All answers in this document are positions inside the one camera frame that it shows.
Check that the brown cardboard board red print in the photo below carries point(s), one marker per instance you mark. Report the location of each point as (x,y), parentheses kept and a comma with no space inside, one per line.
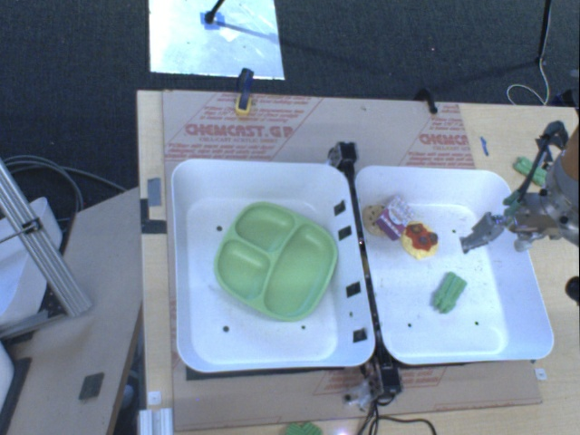
(299,125)

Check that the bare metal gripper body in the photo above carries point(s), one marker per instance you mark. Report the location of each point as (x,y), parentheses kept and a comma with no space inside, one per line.
(541,218)

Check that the brown chocolate chip biscuit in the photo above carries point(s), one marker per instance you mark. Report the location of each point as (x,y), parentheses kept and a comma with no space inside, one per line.
(370,220)

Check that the black cylinder on white bracket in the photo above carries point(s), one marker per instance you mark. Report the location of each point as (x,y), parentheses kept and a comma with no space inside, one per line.
(573,287)

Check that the yellow and red pizza slice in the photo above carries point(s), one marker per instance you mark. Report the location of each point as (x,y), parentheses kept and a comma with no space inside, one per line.
(419,243)

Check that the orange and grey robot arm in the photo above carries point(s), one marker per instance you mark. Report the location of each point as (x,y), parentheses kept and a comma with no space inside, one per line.
(573,157)

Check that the green toy vegetable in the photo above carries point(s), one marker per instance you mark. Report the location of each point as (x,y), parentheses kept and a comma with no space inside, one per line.
(525,166)
(448,292)
(303,429)

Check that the purple and white carton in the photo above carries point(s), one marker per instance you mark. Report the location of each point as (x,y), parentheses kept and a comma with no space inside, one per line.
(393,219)

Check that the green divided plate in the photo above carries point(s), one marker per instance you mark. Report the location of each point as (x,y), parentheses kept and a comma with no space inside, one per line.
(290,270)

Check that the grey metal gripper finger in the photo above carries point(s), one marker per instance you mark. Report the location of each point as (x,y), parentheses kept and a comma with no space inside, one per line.
(481,234)
(525,243)

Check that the thin black and white rod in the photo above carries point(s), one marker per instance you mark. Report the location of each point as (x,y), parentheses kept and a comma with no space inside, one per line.
(365,270)

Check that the white plastic tray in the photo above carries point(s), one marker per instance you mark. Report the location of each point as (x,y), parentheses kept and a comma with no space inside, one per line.
(489,315)
(199,324)

